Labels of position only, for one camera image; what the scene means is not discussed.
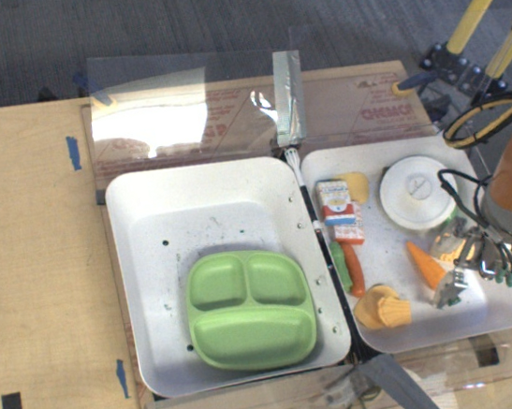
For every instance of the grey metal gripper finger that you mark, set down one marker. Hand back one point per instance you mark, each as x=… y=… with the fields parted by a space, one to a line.
x=443 y=293
x=459 y=281

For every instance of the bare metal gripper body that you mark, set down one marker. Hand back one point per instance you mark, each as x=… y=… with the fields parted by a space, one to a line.
x=460 y=243

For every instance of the orange carrot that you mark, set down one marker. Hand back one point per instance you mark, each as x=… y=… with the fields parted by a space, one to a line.
x=426 y=267

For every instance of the white plastic tray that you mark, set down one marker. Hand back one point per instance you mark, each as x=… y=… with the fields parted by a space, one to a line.
x=397 y=268
x=160 y=259

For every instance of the ridged yellow orange cake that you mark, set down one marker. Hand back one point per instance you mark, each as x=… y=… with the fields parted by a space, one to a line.
x=395 y=312

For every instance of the white round bowl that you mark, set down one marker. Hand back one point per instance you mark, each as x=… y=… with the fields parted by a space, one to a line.
x=413 y=195

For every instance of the round yellow bread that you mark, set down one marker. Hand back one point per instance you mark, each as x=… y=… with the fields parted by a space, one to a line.
x=366 y=311

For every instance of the orange sausage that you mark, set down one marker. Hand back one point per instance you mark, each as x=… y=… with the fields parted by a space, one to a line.
x=354 y=270

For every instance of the green toy bean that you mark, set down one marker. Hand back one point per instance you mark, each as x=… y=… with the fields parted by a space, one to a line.
x=340 y=267

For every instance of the orange and white carton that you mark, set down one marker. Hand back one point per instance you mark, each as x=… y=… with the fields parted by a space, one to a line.
x=352 y=233

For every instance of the yellow biscuit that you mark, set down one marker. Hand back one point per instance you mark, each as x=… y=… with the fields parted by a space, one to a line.
x=358 y=184

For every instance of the white red blue carton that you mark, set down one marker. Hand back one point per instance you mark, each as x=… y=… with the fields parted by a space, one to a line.
x=335 y=202

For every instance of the brown cardboard board, red print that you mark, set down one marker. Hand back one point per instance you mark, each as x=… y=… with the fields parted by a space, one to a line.
x=346 y=106

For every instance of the green divided plate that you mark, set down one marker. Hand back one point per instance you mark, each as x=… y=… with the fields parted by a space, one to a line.
x=253 y=322

